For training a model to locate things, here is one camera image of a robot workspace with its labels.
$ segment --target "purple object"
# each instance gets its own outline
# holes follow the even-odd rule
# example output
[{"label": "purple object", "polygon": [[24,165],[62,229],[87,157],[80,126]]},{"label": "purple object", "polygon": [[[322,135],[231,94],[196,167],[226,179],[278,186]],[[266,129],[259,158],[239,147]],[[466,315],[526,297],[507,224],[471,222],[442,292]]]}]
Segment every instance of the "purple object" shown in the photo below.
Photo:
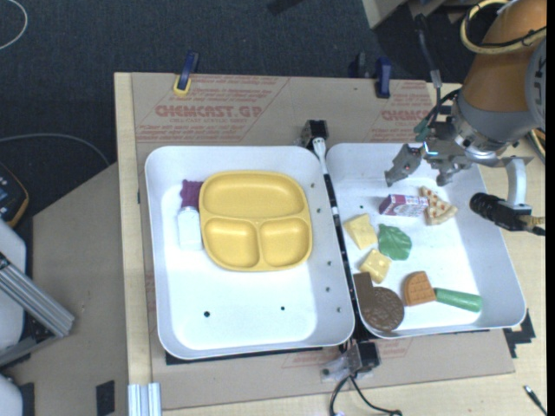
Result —
[{"label": "purple object", "polygon": [[199,210],[200,187],[202,182],[192,182],[191,180],[183,180],[181,195],[181,208],[192,206]]},{"label": "purple object", "polygon": [[378,208],[380,214],[387,216],[406,216],[416,218],[428,208],[428,198],[389,194]]}]

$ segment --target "yellow plate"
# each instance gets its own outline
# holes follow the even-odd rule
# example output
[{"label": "yellow plate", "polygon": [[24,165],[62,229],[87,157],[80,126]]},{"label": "yellow plate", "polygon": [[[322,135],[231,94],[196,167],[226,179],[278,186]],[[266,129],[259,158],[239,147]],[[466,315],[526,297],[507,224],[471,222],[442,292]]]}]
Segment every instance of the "yellow plate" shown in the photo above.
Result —
[{"label": "yellow plate", "polygon": [[303,188],[281,172],[218,172],[200,188],[206,252],[229,270],[285,270],[312,250]]}]

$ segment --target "cardboard sheet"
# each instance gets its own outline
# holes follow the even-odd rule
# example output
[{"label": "cardboard sheet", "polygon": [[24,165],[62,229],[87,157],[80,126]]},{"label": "cardboard sheet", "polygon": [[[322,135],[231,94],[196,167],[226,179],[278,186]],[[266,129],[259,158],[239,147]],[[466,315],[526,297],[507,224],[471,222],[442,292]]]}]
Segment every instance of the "cardboard sheet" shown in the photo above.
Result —
[{"label": "cardboard sheet", "polygon": [[[34,384],[33,414],[97,414],[99,390],[113,390],[114,414],[124,414],[129,380],[117,165],[33,217],[32,261],[34,282],[75,323],[68,337],[6,374],[20,386]],[[107,393],[105,405],[111,404]]]},{"label": "cardboard sheet", "polygon": [[[153,380],[161,384],[163,408],[328,392],[335,384],[322,380],[320,369],[337,348],[167,364],[156,330],[145,159],[165,145],[296,145],[307,120],[326,120],[328,147],[411,142],[433,106],[426,82],[392,81],[391,97],[379,99],[370,79],[194,75],[190,93],[178,98],[174,79],[132,74]],[[362,387],[514,371],[502,330],[376,343],[382,364],[360,380]]]}]

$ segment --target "toy food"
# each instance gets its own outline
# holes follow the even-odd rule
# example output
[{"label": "toy food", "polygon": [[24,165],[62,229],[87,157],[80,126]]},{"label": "toy food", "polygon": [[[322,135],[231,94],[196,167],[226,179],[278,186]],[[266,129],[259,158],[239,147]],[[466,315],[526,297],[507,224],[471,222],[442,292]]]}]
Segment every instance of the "toy food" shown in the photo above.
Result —
[{"label": "toy food", "polygon": [[449,204],[426,186],[421,186],[420,195],[428,198],[429,207],[424,213],[428,225],[443,224],[443,222],[452,218],[458,211],[455,205]]},{"label": "toy food", "polygon": [[380,203],[378,211],[386,216],[417,218],[428,207],[429,202],[427,197],[389,194]]},{"label": "toy food", "polygon": [[405,317],[401,298],[391,289],[375,287],[369,273],[357,273],[353,277],[364,321],[380,331],[399,327]]},{"label": "toy food", "polygon": [[378,241],[374,227],[370,224],[370,216],[366,212],[347,220],[343,223],[343,227],[359,250],[364,250]]},{"label": "toy food", "polygon": [[378,246],[383,255],[393,260],[407,260],[413,243],[410,237],[396,226],[380,224]]},{"label": "toy food", "polygon": [[416,271],[408,275],[403,288],[405,303],[408,306],[435,300],[435,293],[425,271]]},{"label": "toy food", "polygon": [[474,313],[479,313],[482,310],[482,298],[480,296],[443,288],[435,288],[434,292],[437,302],[446,303],[460,309],[467,309]]},{"label": "toy food", "polygon": [[382,283],[385,276],[388,274],[391,259],[384,256],[379,250],[373,249],[364,259],[364,262],[359,267],[361,272],[368,272],[372,277],[372,281]]}]

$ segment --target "white cable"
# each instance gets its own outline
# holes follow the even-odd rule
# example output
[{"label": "white cable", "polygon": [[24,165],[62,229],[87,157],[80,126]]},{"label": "white cable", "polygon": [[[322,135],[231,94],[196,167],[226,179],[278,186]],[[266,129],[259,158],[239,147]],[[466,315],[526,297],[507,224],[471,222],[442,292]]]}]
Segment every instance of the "white cable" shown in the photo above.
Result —
[{"label": "white cable", "polygon": [[19,2],[16,2],[15,0],[5,0],[5,1],[13,3],[15,6],[17,6],[17,8],[19,8],[21,10],[21,12],[23,13],[23,17],[25,17],[25,22],[23,23],[23,27],[22,27],[21,31],[19,31],[19,34],[17,34],[17,36],[15,36],[9,42],[5,43],[4,45],[1,45],[0,50],[6,49],[10,45],[17,42],[19,40],[19,38],[23,35],[23,33],[27,30],[27,25],[29,23],[29,18],[27,17],[27,11],[25,10],[25,8],[23,7],[22,4],[20,4]]}]

